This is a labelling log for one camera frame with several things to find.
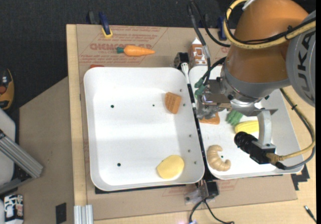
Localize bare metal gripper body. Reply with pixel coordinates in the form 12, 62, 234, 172
200, 79, 263, 116

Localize orange flat toy food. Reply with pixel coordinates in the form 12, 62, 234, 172
199, 114, 221, 126

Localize green beans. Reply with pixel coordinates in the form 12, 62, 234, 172
226, 109, 244, 126

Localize thin black and white rod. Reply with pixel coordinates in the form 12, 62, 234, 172
181, 62, 209, 181

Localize orange biscuit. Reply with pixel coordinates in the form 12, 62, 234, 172
164, 91, 182, 115

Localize white plastic tray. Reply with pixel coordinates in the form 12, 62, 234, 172
83, 66, 205, 192
188, 65, 305, 181

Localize yellow corn cob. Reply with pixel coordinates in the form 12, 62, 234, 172
234, 120, 260, 134

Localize orange and white carton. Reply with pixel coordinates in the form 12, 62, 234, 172
188, 37, 212, 68

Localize beige croissant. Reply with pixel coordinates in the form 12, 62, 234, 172
206, 144, 232, 172

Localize yellow potato crisp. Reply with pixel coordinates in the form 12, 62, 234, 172
155, 154, 185, 180

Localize orange carrot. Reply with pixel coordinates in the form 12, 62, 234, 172
116, 44, 156, 57

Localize brown cardboard board red print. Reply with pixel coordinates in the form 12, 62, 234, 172
76, 24, 298, 220

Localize black and white carton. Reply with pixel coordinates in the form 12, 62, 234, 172
3, 193, 25, 224

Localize black cylinder on white bracket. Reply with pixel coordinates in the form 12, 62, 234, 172
234, 108, 278, 165

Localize black block with thin wires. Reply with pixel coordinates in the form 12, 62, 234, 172
184, 180, 220, 205
173, 52, 190, 68

